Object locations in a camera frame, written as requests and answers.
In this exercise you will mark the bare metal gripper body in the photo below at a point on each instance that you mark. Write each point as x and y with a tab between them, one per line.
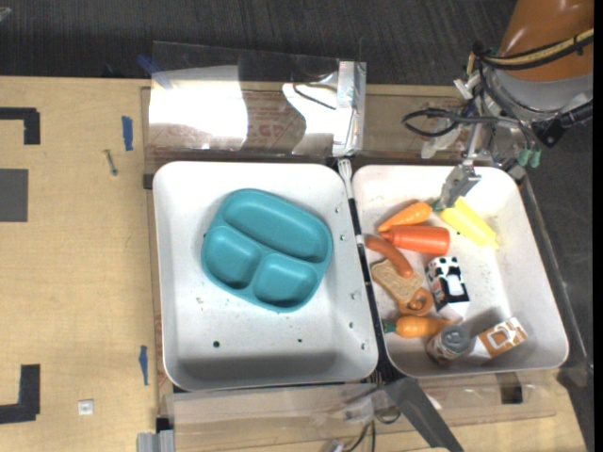
501	137

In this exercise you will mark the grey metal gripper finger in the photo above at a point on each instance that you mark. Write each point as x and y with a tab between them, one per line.
459	186

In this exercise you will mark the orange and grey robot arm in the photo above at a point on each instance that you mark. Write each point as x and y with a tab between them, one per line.
546	12

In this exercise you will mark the orange bottle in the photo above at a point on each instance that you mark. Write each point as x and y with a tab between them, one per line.
421	239

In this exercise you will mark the brown sausage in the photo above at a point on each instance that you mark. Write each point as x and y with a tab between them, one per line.
391	252

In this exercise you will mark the black and white carton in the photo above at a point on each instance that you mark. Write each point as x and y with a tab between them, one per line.
447	283

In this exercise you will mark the white plastic tray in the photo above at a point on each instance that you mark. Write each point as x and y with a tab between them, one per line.
523	280
245	346

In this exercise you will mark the brown bread slice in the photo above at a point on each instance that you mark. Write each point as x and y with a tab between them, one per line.
396	283

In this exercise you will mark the orange pretzel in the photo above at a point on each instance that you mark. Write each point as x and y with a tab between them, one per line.
426	306

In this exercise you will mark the yellow orange carrot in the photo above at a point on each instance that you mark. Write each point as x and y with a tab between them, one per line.
417	326

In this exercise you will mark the small can with grey lid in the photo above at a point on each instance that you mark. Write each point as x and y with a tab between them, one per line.
450	342

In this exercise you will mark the orange and white carton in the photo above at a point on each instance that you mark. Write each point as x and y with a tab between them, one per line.
503	338

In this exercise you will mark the teal divided plate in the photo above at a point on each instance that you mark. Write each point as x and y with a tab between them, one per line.
273	233

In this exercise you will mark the small green screw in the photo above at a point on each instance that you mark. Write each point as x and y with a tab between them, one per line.
111	163

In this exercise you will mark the small white square tile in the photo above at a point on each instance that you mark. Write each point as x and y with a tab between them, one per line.
86	407

